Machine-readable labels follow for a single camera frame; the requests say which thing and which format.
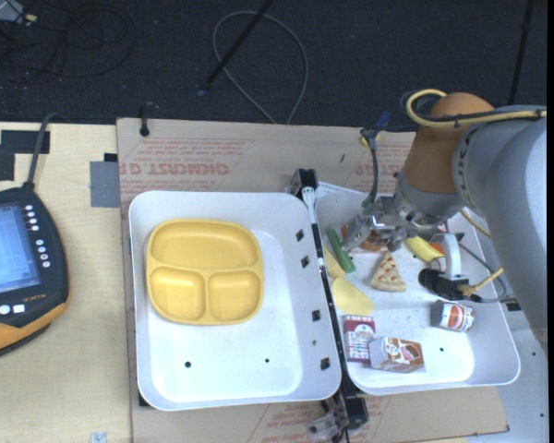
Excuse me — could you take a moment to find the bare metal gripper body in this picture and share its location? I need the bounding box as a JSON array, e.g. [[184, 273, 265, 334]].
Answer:
[[353, 195, 446, 241]]

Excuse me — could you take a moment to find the green toy vegetable stick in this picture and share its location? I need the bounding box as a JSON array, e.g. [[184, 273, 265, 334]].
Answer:
[[324, 226, 357, 275]]

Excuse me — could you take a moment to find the orange and red toy food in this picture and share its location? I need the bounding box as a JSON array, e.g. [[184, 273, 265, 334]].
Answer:
[[358, 230, 391, 253]]

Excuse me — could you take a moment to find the yellow banana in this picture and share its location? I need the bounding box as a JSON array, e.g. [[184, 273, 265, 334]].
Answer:
[[404, 236, 445, 264]]

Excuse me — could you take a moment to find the toy pizza slice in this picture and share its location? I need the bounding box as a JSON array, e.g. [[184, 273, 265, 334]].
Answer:
[[368, 249, 408, 293]]

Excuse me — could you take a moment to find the orange carrot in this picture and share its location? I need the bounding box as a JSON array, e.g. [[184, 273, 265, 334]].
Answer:
[[428, 242, 446, 271]]

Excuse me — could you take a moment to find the thin black and white rod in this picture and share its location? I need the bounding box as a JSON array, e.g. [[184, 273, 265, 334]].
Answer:
[[301, 186, 357, 400]]

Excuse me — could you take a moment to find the large yellow toy chip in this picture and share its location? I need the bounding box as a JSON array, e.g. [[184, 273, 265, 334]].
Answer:
[[330, 276, 376, 317]]

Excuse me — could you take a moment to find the white plastic tray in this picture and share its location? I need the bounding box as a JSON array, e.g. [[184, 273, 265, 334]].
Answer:
[[127, 189, 343, 412], [314, 181, 522, 397]]

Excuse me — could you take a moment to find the red and white small can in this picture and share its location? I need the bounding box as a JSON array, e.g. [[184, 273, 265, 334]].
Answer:
[[430, 299, 476, 334]]

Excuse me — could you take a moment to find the red and white carton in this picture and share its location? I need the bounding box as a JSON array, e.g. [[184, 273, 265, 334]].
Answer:
[[342, 314, 377, 365]]

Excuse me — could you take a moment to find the brown and white carton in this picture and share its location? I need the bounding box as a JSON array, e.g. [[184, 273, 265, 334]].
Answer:
[[367, 335, 427, 375]]

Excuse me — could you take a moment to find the brown cardboard board red print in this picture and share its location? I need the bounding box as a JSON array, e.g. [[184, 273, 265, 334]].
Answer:
[[115, 117, 511, 443]]

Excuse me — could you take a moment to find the yellow divided plate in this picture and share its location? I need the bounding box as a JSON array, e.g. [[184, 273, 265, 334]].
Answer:
[[145, 218, 265, 327]]

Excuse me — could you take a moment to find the black cylinder on white bracket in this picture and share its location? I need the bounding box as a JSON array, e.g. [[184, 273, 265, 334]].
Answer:
[[417, 232, 470, 302]]

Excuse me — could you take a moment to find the black block with thin wires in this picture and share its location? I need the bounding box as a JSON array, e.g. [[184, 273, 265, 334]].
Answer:
[[321, 394, 370, 434], [291, 168, 318, 198]]

